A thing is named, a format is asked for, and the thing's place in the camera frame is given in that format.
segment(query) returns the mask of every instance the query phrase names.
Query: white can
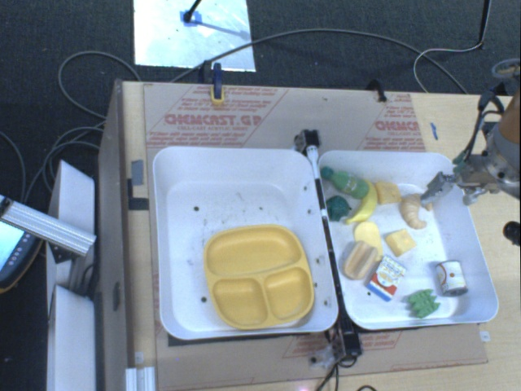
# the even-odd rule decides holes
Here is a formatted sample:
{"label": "white can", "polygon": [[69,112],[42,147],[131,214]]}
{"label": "white can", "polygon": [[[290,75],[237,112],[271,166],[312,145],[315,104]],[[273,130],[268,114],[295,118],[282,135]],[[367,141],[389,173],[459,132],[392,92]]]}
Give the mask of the white can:
{"label": "white can", "polygon": [[436,265],[436,273],[444,296],[457,297],[469,289],[463,277],[462,264],[459,261],[445,261]]}

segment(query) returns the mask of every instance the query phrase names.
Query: dark floor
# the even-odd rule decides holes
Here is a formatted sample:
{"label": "dark floor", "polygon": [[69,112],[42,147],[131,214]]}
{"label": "dark floor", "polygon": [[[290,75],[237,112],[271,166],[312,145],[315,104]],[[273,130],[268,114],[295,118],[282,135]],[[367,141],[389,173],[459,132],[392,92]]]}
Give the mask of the dark floor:
{"label": "dark floor", "polygon": [[[468,90],[478,94],[498,83],[490,71],[519,58],[521,0],[493,0],[484,48],[434,54]],[[247,0],[252,38],[302,28],[354,29],[392,37],[423,51],[462,49],[479,38],[484,0]],[[78,51],[106,51],[133,63],[133,0],[0,0],[0,131],[19,147],[31,181],[55,140],[96,120],[59,92],[59,65]],[[257,72],[227,72],[240,85],[363,89],[378,78],[389,90],[421,91],[414,80],[415,53],[375,38],[309,34],[254,49]],[[147,81],[167,81],[175,68],[138,67]],[[419,74],[430,92],[459,93],[423,61]],[[73,61],[64,80],[71,95],[105,112],[121,66],[99,57]],[[190,76],[186,81],[195,80]],[[98,137],[91,141],[98,142]],[[71,147],[63,157],[95,174],[95,151]],[[20,166],[0,138],[0,193],[18,199]],[[45,210],[49,193],[38,180],[28,205]],[[39,390],[46,383],[45,260],[38,257],[18,285],[0,296],[0,390]]]}

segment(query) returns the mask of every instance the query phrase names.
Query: yellow plate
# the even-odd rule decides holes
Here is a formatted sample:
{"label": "yellow plate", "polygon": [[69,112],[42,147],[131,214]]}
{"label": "yellow plate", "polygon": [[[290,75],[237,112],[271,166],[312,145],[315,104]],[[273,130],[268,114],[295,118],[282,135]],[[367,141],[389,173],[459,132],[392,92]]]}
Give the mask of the yellow plate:
{"label": "yellow plate", "polygon": [[299,239],[278,225],[245,226],[214,235],[204,272],[219,316],[252,330],[289,323],[313,306],[313,281]]}

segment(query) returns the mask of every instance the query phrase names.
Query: yellow banana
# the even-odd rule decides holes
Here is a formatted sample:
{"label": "yellow banana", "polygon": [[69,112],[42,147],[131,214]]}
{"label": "yellow banana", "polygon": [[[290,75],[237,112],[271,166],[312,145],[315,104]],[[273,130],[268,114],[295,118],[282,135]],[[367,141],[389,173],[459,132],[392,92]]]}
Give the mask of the yellow banana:
{"label": "yellow banana", "polygon": [[353,222],[364,222],[369,217],[371,217],[371,214],[373,214],[374,209],[376,209],[376,203],[378,200],[378,197],[376,195],[376,189],[374,188],[374,185],[367,181],[367,185],[369,186],[369,192],[367,195],[361,199],[360,206],[358,207],[357,211],[353,214],[352,217],[346,219],[345,223],[350,224]]}

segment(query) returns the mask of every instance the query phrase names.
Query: plastic bottle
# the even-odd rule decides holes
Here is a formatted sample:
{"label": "plastic bottle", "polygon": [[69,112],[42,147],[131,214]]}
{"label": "plastic bottle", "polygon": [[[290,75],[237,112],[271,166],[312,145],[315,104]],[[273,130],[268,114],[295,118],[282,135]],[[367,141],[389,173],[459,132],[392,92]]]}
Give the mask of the plastic bottle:
{"label": "plastic bottle", "polygon": [[369,192],[369,185],[363,179],[345,171],[334,171],[325,166],[320,170],[320,175],[325,180],[331,181],[339,191],[349,194],[355,199],[363,199]]}

